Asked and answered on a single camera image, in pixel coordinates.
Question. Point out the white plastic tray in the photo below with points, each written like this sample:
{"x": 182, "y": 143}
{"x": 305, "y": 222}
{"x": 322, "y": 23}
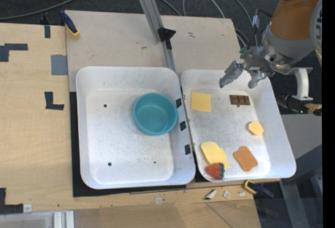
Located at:
{"x": 117, "y": 148}
{"x": 225, "y": 127}

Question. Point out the pale wood board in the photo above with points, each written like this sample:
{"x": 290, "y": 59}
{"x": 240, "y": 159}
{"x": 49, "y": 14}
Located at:
{"x": 117, "y": 41}

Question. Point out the brown chocolate bar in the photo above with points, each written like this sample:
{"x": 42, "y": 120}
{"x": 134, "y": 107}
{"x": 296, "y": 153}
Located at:
{"x": 239, "y": 100}

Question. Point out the orange bread slice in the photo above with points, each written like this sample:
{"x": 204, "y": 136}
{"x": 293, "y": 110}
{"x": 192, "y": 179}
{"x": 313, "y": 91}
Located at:
{"x": 245, "y": 159}

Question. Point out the yellow square cheese slice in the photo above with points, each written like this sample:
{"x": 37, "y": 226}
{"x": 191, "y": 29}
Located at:
{"x": 200, "y": 101}

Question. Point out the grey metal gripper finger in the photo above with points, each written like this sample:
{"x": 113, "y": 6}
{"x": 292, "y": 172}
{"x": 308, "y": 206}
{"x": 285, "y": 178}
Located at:
{"x": 231, "y": 72}
{"x": 256, "y": 79}

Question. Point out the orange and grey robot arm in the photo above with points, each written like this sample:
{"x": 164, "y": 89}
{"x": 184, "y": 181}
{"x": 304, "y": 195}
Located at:
{"x": 290, "y": 20}

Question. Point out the red strawberry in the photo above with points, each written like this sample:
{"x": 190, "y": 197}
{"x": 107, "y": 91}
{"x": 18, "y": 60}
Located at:
{"x": 214, "y": 171}

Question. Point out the black cylinder on white bracket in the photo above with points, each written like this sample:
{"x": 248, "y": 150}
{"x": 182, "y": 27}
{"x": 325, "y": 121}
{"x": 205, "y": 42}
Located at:
{"x": 303, "y": 83}

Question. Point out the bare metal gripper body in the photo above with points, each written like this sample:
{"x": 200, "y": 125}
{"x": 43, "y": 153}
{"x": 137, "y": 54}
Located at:
{"x": 261, "y": 61}

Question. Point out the teal bowl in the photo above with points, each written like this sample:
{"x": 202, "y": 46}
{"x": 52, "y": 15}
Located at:
{"x": 154, "y": 114}

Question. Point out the small yellow biscuit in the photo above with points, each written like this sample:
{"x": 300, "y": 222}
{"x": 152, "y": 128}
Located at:
{"x": 256, "y": 128}

